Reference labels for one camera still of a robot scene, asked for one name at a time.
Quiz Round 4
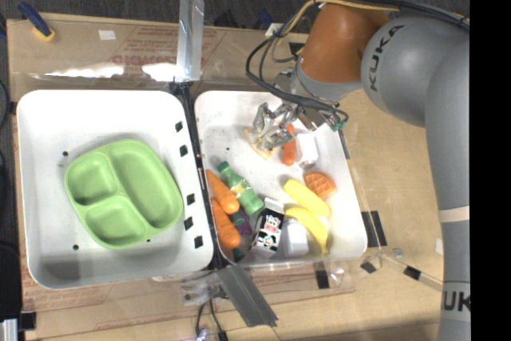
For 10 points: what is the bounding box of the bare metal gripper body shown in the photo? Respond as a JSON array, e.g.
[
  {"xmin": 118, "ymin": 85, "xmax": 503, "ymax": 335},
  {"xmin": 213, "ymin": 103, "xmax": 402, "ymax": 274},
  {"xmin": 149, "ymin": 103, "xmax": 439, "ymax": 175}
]
[{"xmin": 273, "ymin": 67, "xmax": 331, "ymax": 131}]

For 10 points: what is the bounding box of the orange sausage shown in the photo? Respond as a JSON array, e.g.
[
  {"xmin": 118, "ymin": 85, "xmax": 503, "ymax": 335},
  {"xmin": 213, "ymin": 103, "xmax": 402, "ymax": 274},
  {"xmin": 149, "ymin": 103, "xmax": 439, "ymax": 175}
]
[{"xmin": 280, "ymin": 123, "xmax": 298, "ymax": 167}]

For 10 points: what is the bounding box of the beige pizza slice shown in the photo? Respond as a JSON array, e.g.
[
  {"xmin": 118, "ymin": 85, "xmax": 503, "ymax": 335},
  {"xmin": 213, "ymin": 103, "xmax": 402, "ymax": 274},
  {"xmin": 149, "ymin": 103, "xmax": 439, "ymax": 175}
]
[{"xmin": 244, "ymin": 126, "xmax": 276, "ymax": 161}]

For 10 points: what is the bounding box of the white plastic tray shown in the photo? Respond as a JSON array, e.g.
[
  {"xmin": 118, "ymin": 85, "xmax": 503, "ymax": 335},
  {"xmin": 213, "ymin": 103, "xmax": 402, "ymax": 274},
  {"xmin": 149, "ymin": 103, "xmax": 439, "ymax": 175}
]
[
  {"xmin": 193, "ymin": 89, "xmax": 369, "ymax": 268},
  {"xmin": 15, "ymin": 89, "xmax": 215, "ymax": 290}
]

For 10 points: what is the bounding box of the orange waffle biscuit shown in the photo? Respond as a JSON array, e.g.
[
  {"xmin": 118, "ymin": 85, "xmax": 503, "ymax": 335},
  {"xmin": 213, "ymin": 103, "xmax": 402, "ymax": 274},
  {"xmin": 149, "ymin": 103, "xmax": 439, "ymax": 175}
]
[{"xmin": 303, "ymin": 171, "xmax": 338, "ymax": 200}]

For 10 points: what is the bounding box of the green plastic bottle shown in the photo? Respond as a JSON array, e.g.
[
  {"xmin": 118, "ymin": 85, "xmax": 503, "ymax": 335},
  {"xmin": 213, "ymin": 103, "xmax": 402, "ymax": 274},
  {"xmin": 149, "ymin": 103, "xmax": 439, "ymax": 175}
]
[{"xmin": 216, "ymin": 161, "xmax": 265, "ymax": 217}]

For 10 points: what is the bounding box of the orange carrot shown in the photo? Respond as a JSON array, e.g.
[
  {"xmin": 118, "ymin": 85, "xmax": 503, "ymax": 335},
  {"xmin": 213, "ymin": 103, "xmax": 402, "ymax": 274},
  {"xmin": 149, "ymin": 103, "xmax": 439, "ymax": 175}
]
[
  {"xmin": 210, "ymin": 198, "xmax": 247, "ymax": 263},
  {"xmin": 205, "ymin": 169, "xmax": 246, "ymax": 227}
]

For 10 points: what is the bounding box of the yellow banana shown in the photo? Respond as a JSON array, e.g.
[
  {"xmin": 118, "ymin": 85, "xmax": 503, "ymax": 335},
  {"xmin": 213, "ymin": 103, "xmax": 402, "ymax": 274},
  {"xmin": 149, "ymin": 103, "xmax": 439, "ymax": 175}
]
[{"xmin": 283, "ymin": 206, "xmax": 331, "ymax": 256}]

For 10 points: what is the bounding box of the purple toy vegetable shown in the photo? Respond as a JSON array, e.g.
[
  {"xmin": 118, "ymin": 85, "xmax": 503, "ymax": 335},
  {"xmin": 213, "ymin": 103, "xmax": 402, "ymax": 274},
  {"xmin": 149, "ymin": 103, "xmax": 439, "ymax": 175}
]
[{"xmin": 236, "ymin": 207, "xmax": 254, "ymax": 238}]

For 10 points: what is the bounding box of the white cow print carton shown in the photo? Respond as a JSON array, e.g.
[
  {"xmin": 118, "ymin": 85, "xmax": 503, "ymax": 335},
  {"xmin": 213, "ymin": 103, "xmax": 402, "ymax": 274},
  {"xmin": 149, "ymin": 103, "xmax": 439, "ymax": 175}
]
[{"xmin": 249, "ymin": 197, "xmax": 286, "ymax": 259}]

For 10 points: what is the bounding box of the white plastic bottle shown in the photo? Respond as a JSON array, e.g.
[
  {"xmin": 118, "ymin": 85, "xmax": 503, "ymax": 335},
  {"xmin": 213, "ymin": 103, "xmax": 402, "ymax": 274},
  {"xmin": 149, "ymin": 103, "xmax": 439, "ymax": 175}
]
[{"xmin": 281, "ymin": 218, "xmax": 311, "ymax": 259}]

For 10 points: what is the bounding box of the brown cardboard board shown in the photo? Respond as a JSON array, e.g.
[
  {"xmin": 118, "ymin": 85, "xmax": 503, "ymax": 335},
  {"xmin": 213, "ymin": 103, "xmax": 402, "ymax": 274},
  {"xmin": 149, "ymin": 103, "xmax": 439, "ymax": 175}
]
[{"xmin": 6, "ymin": 11, "xmax": 445, "ymax": 341}]

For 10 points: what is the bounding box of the green divided plate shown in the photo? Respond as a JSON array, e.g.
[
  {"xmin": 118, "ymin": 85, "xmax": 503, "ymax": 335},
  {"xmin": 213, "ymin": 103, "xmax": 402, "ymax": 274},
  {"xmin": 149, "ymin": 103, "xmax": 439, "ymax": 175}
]
[{"xmin": 63, "ymin": 138, "xmax": 184, "ymax": 252}]

